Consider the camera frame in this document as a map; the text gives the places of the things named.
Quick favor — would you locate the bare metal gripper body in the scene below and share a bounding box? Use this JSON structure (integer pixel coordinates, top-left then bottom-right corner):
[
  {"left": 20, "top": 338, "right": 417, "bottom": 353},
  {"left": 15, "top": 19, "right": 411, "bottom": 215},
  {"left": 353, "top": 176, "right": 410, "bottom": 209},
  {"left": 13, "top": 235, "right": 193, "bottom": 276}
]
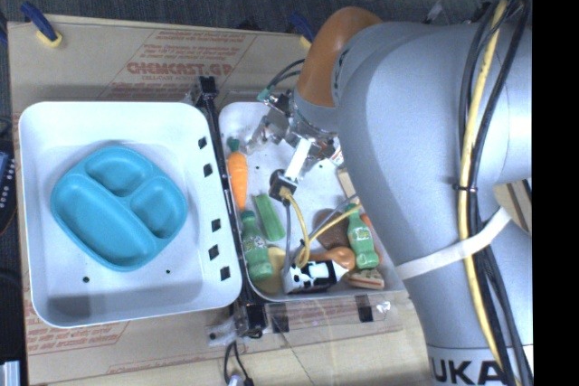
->
[{"left": 265, "top": 90, "right": 339, "bottom": 153}]

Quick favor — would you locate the orange carrot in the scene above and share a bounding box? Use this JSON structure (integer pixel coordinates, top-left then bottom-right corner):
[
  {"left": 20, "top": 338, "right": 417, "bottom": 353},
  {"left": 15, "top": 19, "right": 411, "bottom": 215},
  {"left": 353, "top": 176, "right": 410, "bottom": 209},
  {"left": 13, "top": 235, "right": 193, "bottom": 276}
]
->
[{"left": 225, "top": 137, "right": 251, "bottom": 213}]

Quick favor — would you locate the thin black rod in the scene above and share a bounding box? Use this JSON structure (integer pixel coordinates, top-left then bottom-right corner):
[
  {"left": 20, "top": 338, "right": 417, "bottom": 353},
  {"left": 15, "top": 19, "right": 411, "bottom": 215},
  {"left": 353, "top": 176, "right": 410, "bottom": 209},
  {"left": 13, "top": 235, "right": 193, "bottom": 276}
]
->
[{"left": 204, "top": 94, "right": 255, "bottom": 314}]

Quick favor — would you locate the white plastic tray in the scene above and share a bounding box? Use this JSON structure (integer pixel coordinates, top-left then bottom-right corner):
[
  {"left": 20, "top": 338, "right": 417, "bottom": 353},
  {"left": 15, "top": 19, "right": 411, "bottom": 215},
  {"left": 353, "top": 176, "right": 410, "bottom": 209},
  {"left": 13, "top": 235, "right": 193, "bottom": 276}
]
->
[
  {"left": 17, "top": 100, "right": 243, "bottom": 329},
  {"left": 218, "top": 100, "right": 408, "bottom": 304}
]

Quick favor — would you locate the green cucumber stick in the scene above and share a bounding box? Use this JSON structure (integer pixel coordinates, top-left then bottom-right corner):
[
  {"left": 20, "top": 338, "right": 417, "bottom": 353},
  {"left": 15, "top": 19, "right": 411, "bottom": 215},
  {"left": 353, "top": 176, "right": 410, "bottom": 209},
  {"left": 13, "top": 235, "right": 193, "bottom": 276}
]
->
[{"left": 252, "top": 193, "right": 288, "bottom": 243}]

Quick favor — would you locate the beige wooden block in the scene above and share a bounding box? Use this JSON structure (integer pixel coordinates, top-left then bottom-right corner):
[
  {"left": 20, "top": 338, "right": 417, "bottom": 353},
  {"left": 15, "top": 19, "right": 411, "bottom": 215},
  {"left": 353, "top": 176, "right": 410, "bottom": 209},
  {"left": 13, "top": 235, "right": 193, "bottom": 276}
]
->
[{"left": 336, "top": 166, "right": 359, "bottom": 201}]

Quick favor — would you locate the green bottle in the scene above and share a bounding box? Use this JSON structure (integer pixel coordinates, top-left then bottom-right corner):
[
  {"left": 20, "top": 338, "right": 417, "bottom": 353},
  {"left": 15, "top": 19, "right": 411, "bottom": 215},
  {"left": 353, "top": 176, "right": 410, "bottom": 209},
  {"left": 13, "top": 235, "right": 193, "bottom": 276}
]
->
[
  {"left": 239, "top": 210, "right": 275, "bottom": 283},
  {"left": 345, "top": 202, "right": 381, "bottom": 270}
]

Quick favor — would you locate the brown bread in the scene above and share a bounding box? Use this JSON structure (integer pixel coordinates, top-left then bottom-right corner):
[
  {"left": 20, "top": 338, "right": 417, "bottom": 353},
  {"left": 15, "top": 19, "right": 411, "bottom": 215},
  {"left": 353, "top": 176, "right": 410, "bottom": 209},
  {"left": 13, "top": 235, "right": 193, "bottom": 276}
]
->
[{"left": 313, "top": 208, "right": 352, "bottom": 252}]

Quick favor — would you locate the yellow banana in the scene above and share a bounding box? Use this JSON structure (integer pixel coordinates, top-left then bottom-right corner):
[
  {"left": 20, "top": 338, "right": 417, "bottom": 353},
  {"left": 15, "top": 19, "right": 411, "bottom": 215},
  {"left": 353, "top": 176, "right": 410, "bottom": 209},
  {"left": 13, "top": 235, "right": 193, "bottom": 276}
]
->
[{"left": 252, "top": 244, "right": 289, "bottom": 297}]

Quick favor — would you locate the orange sausage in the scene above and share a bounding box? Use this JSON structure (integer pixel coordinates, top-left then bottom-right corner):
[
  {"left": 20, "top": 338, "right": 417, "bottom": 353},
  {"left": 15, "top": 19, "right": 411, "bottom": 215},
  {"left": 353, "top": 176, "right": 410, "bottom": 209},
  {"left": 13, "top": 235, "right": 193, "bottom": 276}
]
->
[{"left": 308, "top": 245, "right": 357, "bottom": 272}]

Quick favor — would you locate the black and white cow-print carton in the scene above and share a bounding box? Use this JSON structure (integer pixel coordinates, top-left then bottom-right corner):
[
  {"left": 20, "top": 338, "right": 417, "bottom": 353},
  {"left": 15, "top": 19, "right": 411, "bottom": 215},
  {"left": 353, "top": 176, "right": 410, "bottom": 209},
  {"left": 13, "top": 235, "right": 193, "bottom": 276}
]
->
[{"left": 281, "top": 259, "right": 350, "bottom": 296}]

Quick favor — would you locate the blue divided plate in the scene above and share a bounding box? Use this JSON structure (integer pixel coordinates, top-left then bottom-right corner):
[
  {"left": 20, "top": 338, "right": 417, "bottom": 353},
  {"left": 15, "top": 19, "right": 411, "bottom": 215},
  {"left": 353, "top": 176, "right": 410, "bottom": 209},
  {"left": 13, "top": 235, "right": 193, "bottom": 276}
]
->
[{"left": 49, "top": 144, "right": 190, "bottom": 273}]

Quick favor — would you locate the brown cardboard board red print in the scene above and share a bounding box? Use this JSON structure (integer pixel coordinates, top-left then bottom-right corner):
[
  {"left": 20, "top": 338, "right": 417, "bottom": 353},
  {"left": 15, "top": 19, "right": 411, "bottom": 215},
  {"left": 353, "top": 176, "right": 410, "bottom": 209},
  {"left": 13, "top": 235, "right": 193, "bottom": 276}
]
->
[{"left": 6, "top": 13, "right": 433, "bottom": 386}]

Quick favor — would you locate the black cylinder on white bracket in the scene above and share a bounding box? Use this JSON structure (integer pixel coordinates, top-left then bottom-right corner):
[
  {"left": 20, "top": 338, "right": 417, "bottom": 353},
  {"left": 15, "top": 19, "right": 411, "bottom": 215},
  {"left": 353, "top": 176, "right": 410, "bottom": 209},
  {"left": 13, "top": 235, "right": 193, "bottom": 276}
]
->
[{"left": 268, "top": 138, "right": 318, "bottom": 207}]

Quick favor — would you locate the black block with thin wires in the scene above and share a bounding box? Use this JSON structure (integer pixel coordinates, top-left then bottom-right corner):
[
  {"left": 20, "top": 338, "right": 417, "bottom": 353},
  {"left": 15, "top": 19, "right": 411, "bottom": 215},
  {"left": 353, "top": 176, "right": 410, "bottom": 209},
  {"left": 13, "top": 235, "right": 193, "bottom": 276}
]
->
[
  {"left": 232, "top": 301, "right": 269, "bottom": 339},
  {"left": 197, "top": 75, "right": 221, "bottom": 106}
]

